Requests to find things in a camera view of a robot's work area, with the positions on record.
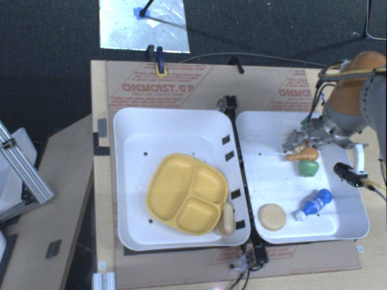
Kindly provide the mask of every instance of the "blue tape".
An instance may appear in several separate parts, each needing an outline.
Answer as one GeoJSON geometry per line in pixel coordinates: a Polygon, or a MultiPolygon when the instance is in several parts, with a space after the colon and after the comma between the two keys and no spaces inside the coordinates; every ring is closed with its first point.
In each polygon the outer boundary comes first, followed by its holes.
{"type": "Polygon", "coordinates": [[[134,14],[134,16],[135,16],[137,19],[139,19],[139,20],[141,20],[141,19],[146,19],[147,16],[150,16],[150,15],[151,15],[151,12],[150,12],[149,10],[146,10],[146,12],[145,12],[145,17],[141,17],[141,16],[140,16],[140,11],[141,11],[142,9],[143,9],[142,7],[136,7],[136,8],[133,9],[133,14],[134,14]]]}

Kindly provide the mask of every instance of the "white tray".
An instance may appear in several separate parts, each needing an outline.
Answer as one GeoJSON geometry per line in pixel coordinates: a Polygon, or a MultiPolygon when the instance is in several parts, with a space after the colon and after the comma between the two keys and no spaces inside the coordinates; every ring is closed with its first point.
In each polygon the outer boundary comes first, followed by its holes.
{"type": "Polygon", "coordinates": [[[249,238],[249,214],[228,117],[218,111],[125,108],[116,113],[113,124],[118,232],[126,247],[143,251],[231,246],[249,238]],[[145,205],[149,182],[162,159],[176,152],[192,155],[223,173],[235,221],[244,222],[244,228],[227,236],[215,230],[193,236],[153,220],[145,205]],[[233,157],[226,161],[231,152],[233,157]],[[240,196],[231,199],[231,192],[238,189],[240,196]]]}
{"type": "Polygon", "coordinates": [[[320,167],[312,178],[298,174],[297,162],[285,159],[281,145],[293,129],[300,128],[306,113],[243,112],[236,121],[255,224],[259,235],[270,243],[296,243],[318,240],[358,239],[367,235],[369,221],[360,192],[342,182],[333,172],[336,163],[350,164],[346,150],[325,145],[317,160],[320,167]],[[333,201],[318,215],[303,222],[294,212],[314,190],[329,189],[333,201]],[[258,221],[264,204],[278,204],[287,222],[279,231],[268,231],[258,221]]]}

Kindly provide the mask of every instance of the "bottle cap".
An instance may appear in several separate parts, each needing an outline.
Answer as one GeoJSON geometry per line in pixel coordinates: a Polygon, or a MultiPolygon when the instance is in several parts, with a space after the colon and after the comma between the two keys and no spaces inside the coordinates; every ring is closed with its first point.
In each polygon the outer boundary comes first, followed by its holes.
{"type": "Polygon", "coordinates": [[[298,221],[304,221],[306,218],[307,218],[307,215],[306,215],[302,210],[299,210],[299,211],[296,213],[296,219],[297,219],[298,221]]]}

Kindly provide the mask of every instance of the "orange toy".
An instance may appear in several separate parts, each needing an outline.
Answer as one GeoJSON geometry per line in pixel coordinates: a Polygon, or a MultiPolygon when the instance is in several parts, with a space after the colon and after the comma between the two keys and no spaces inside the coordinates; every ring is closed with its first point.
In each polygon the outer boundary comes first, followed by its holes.
{"type": "Polygon", "coordinates": [[[289,161],[293,160],[312,160],[316,161],[319,157],[319,152],[315,148],[307,147],[303,149],[300,153],[294,155],[288,153],[285,155],[286,159],[289,161]]]}

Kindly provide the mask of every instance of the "beige object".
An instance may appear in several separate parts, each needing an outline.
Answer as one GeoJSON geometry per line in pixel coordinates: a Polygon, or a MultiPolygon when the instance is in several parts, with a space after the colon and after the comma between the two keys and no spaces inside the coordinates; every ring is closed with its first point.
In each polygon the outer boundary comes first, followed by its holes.
{"type": "Polygon", "coordinates": [[[319,152],[317,149],[308,147],[303,149],[300,153],[296,153],[294,155],[288,153],[285,155],[286,159],[289,161],[293,160],[312,160],[316,161],[319,158],[319,152]]]}
{"type": "Polygon", "coordinates": [[[234,231],[234,208],[230,202],[223,204],[223,212],[216,230],[220,235],[228,235],[234,231]]]}
{"type": "Polygon", "coordinates": [[[265,204],[258,211],[258,220],[269,231],[278,231],[286,223],[286,215],[281,206],[265,204]]]}
{"type": "Polygon", "coordinates": [[[293,152],[294,153],[301,153],[305,148],[307,148],[309,145],[308,141],[307,140],[304,140],[301,142],[300,145],[296,146],[294,149],[293,149],[293,152]]]}

